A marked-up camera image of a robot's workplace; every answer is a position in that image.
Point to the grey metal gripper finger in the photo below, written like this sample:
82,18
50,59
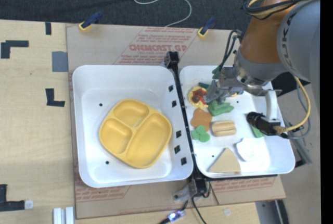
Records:
224,96
212,91

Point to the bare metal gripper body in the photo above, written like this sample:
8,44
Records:
230,79

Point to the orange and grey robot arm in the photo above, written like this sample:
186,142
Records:
262,40

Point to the dark green toy piece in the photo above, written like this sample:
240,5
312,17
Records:
204,85

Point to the green beans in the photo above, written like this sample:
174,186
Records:
219,109

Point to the yellow pasta with red sauce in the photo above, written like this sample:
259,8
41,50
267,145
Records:
195,99

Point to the orange biscuit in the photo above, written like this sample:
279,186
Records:
200,117

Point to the tan hot dog bun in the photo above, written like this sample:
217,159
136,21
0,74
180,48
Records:
223,127

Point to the green broccoli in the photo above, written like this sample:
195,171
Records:
200,134

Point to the green flat toy piece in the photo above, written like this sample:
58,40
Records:
257,133

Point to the white fried egg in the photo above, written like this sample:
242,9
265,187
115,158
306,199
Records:
249,151

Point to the tan triangular bread slice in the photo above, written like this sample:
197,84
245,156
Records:
226,163

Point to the white plastic tray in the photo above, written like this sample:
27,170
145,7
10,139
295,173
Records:
91,118
270,155

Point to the yellow divided plate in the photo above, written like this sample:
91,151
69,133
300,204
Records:
145,137

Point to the brown cardboard board red print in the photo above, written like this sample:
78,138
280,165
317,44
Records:
145,43

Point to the black cylinder on white bracket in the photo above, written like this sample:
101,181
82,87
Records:
269,125

